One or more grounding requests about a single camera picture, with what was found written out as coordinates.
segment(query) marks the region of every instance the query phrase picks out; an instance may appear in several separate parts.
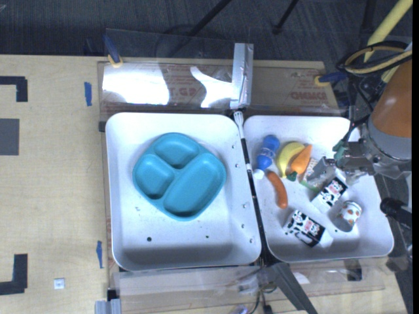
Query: blue plate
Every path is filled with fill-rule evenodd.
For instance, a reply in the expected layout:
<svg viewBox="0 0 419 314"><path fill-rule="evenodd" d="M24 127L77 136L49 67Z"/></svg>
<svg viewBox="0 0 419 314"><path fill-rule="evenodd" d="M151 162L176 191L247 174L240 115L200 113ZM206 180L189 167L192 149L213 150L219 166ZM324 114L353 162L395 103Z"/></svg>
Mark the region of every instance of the blue plate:
<svg viewBox="0 0 419 314"><path fill-rule="evenodd" d="M181 133L159 137L134 166L134 186L176 220L192 220L215 199L226 180L223 163Z"/></svg>

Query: wooden table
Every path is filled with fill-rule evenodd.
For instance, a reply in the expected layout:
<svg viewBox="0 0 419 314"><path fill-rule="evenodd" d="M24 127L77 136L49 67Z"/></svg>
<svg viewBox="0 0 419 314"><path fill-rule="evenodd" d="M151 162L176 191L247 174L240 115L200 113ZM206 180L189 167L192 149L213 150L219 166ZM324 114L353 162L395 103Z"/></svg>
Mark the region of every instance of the wooden table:
<svg viewBox="0 0 419 314"><path fill-rule="evenodd" d="M20 121L19 155L0 156L0 282L12 279L15 254L28 257L27 288L0 296L0 314L92 314L95 301L106 299L109 285L98 131L98 62L103 58L0 57L0 75L25 76L29 98L16 102L16 88L0 85L0 118ZM259 64L275 67L275 62ZM92 85L92 106L86 105L84 82ZM98 241L103 243L103 268ZM65 288L54 289L59 278L65 279ZM406 313L394 275L383 273L382 280L384 290L314 296L311 301L320 313ZM287 300L272 307L293 310Z"/></svg>

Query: bottle cap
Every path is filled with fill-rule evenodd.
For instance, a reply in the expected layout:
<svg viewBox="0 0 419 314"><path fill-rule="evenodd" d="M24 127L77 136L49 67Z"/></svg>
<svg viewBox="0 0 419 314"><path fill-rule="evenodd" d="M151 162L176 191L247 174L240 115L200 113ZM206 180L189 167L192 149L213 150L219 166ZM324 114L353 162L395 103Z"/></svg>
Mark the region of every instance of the bottle cap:
<svg viewBox="0 0 419 314"><path fill-rule="evenodd" d="M254 176L256 179L262 179L262 178L263 178L263 176L264 176L264 171L263 171L263 170L261 170L261 169L256 169L255 171L253 171L253 176Z"/></svg>

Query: robotic end effector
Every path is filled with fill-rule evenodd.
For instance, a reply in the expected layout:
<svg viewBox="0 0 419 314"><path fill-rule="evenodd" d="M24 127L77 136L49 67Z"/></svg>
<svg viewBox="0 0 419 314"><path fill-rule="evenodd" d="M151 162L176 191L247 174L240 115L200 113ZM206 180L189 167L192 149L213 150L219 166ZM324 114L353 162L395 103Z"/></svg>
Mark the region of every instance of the robotic end effector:
<svg viewBox="0 0 419 314"><path fill-rule="evenodd" d="M359 132L358 141L343 139L333 149L348 184L366 174L397 179L411 172L412 60L397 68Z"/></svg>

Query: black floor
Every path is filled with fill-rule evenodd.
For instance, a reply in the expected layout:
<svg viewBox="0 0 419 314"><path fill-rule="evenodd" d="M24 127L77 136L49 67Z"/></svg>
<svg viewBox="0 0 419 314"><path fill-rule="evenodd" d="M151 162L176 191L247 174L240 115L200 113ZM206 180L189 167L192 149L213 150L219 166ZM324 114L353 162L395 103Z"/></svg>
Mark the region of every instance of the black floor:
<svg viewBox="0 0 419 314"><path fill-rule="evenodd" d="M192 27L219 1L0 0L0 54L82 56L87 38L101 52L107 28L163 33L175 26ZM397 1L376 0L371 30ZM328 72L359 48L367 0L300 0L283 31L274 35L272 27L290 2L233 0L197 36L253 43L256 60L320 60ZM412 41L412 21L410 9L390 33L391 39ZM397 273L409 313L411 272L409 266Z"/></svg>

